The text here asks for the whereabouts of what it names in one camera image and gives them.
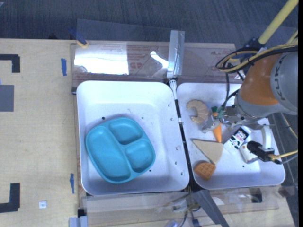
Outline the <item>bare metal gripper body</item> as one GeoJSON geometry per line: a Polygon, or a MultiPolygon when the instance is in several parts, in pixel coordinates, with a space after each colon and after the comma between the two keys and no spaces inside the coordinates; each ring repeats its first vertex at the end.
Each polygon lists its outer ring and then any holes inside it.
{"type": "Polygon", "coordinates": [[[237,105],[232,105],[224,108],[220,122],[226,125],[247,125],[254,122],[254,118],[246,114],[237,105]]]}

